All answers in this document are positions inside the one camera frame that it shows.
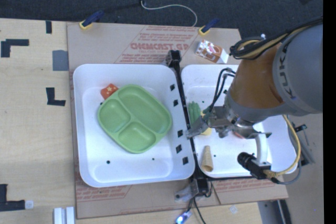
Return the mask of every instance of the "black cable wire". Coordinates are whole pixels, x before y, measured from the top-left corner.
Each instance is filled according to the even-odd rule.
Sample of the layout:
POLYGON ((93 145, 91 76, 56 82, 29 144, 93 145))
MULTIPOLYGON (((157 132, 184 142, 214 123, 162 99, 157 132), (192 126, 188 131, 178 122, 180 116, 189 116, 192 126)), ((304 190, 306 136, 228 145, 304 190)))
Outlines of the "black cable wire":
POLYGON ((146 3, 144 0, 140 0, 140 5, 144 8, 144 9, 147 9, 147 10, 158 10, 158 9, 163 9, 163 8, 168 8, 168 7, 182 7, 182 8, 186 8, 188 9, 192 14, 194 14, 195 16, 195 22, 192 26, 196 26, 197 24, 197 14, 189 7, 187 6, 184 6, 184 5, 180 5, 180 4, 171 4, 171 5, 165 5, 165 6, 160 6, 160 7, 152 7, 152 8, 149 8, 149 7, 146 7, 146 3))
POLYGON ((196 209, 197 209, 198 215, 200 216, 200 218, 201 218, 203 224, 206 224, 205 221, 204 221, 204 219, 203 219, 203 217, 202 217, 202 214, 201 214, 201 212, 200 212, 200 210, 199 210, 199 208, 198 208, 198 206, 197 206, 195 197, 194 197, 193 200, 194 200, 194 205, 195 205, 195 207, 196 207, 196 209))
POLYGON ((208 106, 207 110, 208 111, 211 111, 215 105, 215 103, 217 102, 218 98, 221 96, 220 94, 222 93, 223 91, 223 88, 224 88, 224 84, 225 84, 225 80, 228 76, 230 77, 233 77, 234 78, 234 75, 230 74, 230 73, 227 73, 227 74, 224 74, 223 75, 223 80, 222 80, 222 84, 220 85, 220 79, 222 78, 222 74, 224 71, 228 71, 228 72, 231 72, 233 74, 235 74, 236 72, 234 72, 231 68, 224 68, 220 71, 219 75, 218 75, 218 79, 217 79, 217 84, 216 84, 216 89, 215 89, 215 94, 214 94, 214 98, 213 98, 213 101, 212 103, 208 106))
POLYGON ((192 206, 193 206, 193 200, 190 199, 190 201, 189 201, 189 205, 188 205, 188 209, 187 209, 186 212, 189 212, 192 206))
POLYGON ((312 27, 312 26, 315 26, 315 25, 318 25, 318 24, 321 24, 321 23, 323 23, 323 16, 314 18, 314 19, 312 19, 312 20, 310 20, 308 22, 305 22, 305 23, 299 24, 299 25, 297 25, 295 27, 289 28, 289 29, 283 31, 280 34, 273 35, 273 36, 271 36, 270 38, 267 38, 267 39, 263 39, 263 38, 260 38, 260 37, 251 37, 251 38, 243 39, 243 40, 237 42, 235 45, 233 45, 233 46, 230 47, 230 55, 232 55, 235 59, 254 60, 254 59, 258 58, 261 54, 263 54, 269 48, 271 48, 271 47, 275 46, 276 44, 279 44, 280 42, 282 42, 289 35, 291 35, 292 32, 294 32, 294 31, 296 31, 296 30, 298 30, 300 28, 312 27), (274 41, 273 44, 271 44, 270 46, 268 46, 267 48, 265 48, 264 50, 262 50, 258 55, 254 56, 252 58, 241 57, 241 56, 243 56, 245 54, 248 54, 250 52, 255 51, 256 49, 262 47, 266 43, 272 42, 273 40, 276 40, 276 39, 280 38, 281 36, 283 36, 283 37, 280 40, 274 41), (248 42, 248 41, 255 41, 255 42, 251 43, 251 44, 245 45, 244 46, 244 50, 238 50, 238 48, 239 48, 239 46, 241 44, 243 44, 245 42, 248 42))
POLYGON ((214 185, 212 184, 212 182, 210 182, 210 184, 211 184, 211 188, 210 188, 209 194, 204 194, 204 196, 205 196, 206 198, 209 198, 209 197, 211 196, 212 191, 213 191, 213 189, 214 189, 214 185))

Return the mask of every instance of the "blue led light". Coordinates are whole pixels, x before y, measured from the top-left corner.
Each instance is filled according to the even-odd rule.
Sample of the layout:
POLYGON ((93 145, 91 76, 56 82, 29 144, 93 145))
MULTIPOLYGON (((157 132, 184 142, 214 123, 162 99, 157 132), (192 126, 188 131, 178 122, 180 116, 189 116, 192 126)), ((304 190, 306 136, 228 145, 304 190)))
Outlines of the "blue led light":
POLYGON ((182 216, 179 216, 176 220, 176 224, 182 224, 184 222, 184 219, 182 216))

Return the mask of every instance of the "blue clamp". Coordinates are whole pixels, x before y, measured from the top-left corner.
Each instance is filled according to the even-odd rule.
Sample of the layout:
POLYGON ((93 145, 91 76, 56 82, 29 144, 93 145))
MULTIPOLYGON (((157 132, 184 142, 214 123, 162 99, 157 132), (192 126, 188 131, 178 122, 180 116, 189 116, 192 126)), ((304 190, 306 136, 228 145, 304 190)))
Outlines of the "blue clamp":
POLYGON ((92 26, 92 23, 99 21, 103 15, 104 12, 102 10, 97 11, 86 18, 84 21, 80 22, 79 27, 83 30, 86 30, 92 26))
POLYGON ((201 35, 201 36, 204 36, 206 35, 210 28, 213 27, 215 24, 217 24, 219 22, 219 19, 215 18, 213 20, 211 20, 210 23, 206 24, 205 26, 202 26, 199 30, 198 30, 198 33, 201 35))

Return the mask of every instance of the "green divided plate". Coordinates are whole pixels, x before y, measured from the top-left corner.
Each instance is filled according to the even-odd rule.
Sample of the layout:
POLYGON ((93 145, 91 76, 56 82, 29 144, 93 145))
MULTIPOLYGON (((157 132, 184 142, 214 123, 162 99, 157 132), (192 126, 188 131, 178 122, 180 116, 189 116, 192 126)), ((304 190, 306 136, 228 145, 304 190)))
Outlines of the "green divided plate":
POLYGON ((131 153, 156 145, 172 126, 166 107, 138 85, 126 85, 108 97, 98 110, 104 131, 131 153))

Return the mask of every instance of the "white cable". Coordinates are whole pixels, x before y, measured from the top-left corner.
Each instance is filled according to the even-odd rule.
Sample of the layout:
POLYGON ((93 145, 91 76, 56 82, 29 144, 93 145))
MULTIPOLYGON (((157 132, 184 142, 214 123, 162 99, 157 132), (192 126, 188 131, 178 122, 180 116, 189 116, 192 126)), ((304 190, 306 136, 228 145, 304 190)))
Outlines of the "white cable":
POLYGON ((180 4, 171 4, 171 5, 166 5, 166 6, 162 6, 162 7, 156 7, 156 8, 147 8, 143 5, 143 0, 140 0, 140 3, 141 3, 141 6, 144 8, 144 9, 147 9, 147 10, 155 10, 155 9, 162 9, 162 8, 168 8, 168 7, 182 7, 182 8, 186 8, 188 9, 190 12, 192 12, 195 16, 195 23, 192 25, 192 26, 195 26, 197 24, 197 14, 189 7, 187 6, 184 6, 184 5, 180 5, 180 4))

